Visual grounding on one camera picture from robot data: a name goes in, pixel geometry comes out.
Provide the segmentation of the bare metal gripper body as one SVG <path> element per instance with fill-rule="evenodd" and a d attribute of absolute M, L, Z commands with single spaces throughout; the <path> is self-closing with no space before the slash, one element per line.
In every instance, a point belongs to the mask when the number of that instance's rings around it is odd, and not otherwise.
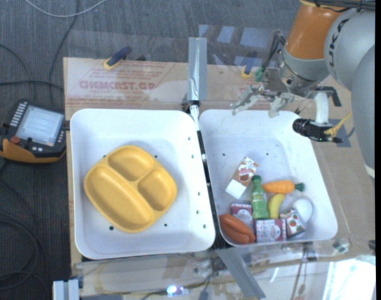
<path fill-rule="evenodd" d="M 261 95 L 270 98 L 306 98 L 317 87 L 317 81 L 306 80 L 287 66 L 267 67 L 262 72 L 261 82 L 264 88 Z"/>

